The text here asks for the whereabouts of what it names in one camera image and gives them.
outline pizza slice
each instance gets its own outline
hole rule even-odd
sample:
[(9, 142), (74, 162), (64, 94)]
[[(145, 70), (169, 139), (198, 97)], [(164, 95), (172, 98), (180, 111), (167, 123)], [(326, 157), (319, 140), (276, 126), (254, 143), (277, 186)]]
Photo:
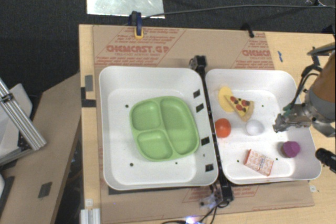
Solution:
[(253, 114), (253, 101), (246, 101), (233, 95), (226, 95), (225, 98), (244, 122), (249, 120)]

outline black floor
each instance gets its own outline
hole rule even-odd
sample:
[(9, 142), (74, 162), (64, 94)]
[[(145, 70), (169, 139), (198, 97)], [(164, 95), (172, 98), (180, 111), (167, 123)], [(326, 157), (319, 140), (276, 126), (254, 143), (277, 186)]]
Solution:
[[(335, 0), (321, 1), (325, 5), (335, 6)], [(163, 0), (166, 12), (241, 4), (307, 6), (313, 2)], [(79, 24), (118, 25), (126, 22), (126, 18), (87, 15), (86, 0), (0, 0), (0, 78), (9, 87), (22, 83), (29, 94), (45, 91), (78, 72)], [(319, 33), (330, 24), (335, 24), (335, 9), (249, 7), (171, 15), (165, 20), (144, 21), (147, 26), (217, 29), (240, 29), (245, 23), (249, 23), (254, 30)], [(74, 190), (77, 187), (66, 189), (65, 195), (70, 194), (65, 196), (65, 201), (69, 197), (78, 199)]]

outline white egg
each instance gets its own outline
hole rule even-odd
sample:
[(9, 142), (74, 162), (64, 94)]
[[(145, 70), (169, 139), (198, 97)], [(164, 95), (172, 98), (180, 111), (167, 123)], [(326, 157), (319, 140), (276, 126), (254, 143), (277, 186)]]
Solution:
[(246, 131), (249, 135), (259, 135), (265, 130), (263, 124), (257, 120), (250, 120), (246, 123)]

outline purple object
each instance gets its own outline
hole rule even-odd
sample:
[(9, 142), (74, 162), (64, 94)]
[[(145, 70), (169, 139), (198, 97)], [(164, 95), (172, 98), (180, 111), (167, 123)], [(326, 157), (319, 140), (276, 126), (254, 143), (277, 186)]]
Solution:
[(301, 147), (295, 141), (287, 141), (282, 146), (283, 153), (290, 158), (294, 158), (300, 152)]

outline green plate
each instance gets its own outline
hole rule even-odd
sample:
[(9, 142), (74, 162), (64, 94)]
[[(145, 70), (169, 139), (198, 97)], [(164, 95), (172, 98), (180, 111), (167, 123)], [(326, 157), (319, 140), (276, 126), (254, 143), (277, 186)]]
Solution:
[(158, 97), (135, 104), (131, 129), (141, 155), (168, 161), (194, 153), (199, 146), (196, 123), (187, 104), (177, 97)]

